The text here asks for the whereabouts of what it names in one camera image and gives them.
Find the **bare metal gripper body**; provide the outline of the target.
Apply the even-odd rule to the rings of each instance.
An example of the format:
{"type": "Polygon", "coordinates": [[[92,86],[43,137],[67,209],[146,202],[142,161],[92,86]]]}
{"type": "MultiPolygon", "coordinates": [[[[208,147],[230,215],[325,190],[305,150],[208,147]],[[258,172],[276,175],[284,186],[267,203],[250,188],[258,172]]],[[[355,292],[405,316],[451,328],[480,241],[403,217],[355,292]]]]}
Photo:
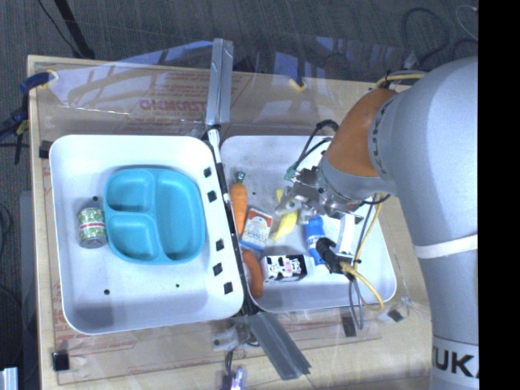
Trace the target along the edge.
{"type": "Polygon", "coordinates": [[[286,179],[290,185],[284,188],[284,195],[297,199],[300,207],[304,203],[312,204],[316,208],[315,216],[342,219],[362,206],[362,200],[346,197],[327,184],[319,167],[294,171],[291,176],[286,175],[286,179]]]}

